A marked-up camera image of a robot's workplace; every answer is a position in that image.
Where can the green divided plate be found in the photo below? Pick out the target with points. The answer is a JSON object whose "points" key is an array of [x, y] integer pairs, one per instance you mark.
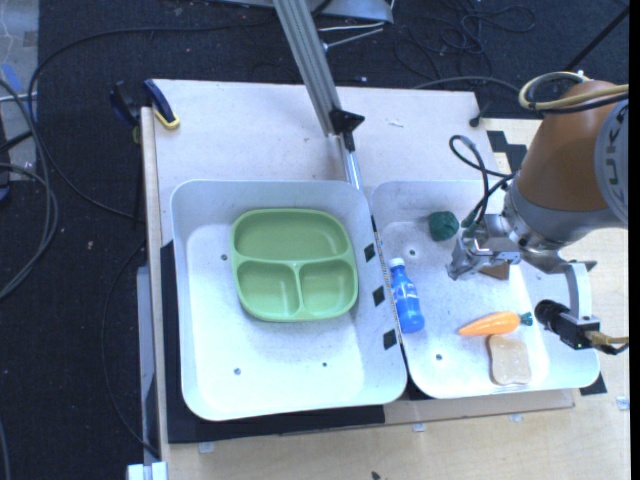
{"points": [[292, 238]]}

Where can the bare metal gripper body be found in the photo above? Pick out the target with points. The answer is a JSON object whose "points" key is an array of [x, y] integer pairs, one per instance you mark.
{"points": [[495, 243]]}

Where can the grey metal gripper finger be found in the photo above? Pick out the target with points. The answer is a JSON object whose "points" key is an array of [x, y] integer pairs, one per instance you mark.
{"points": [[474, 265], [456, 263]]}

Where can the dark green broccoli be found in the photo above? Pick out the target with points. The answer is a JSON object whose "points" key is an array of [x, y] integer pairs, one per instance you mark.
{"points": [[443, 226]]}

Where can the white plastic tray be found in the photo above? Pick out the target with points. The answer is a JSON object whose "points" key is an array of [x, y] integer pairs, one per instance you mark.
{"points": [[450, 363], [280, 368]]}

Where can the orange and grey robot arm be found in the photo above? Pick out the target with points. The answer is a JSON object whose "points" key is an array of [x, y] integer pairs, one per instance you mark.
{"points": [[560, 168]]}

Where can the tan bread slice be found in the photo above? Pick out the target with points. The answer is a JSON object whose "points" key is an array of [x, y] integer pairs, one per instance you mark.
{"points": [[509, 360]]}

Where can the blue plastic bottle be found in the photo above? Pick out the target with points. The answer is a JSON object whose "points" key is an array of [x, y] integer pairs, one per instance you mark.
{"points": [[407, 303]]}

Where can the pale flat board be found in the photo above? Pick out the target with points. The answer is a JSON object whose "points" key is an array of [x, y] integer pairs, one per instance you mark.
{"points": [[250, 133]]}

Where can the black cylinder on white bracket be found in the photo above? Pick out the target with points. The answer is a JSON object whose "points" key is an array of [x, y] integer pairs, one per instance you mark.
{"points": [[562, 323]]}

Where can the brown triangular piece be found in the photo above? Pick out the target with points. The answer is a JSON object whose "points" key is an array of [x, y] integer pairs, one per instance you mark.
{"points": [[497, 271]]}

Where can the orange carrot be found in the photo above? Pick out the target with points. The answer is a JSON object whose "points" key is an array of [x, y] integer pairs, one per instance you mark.
{"points": [[492, 323]]}

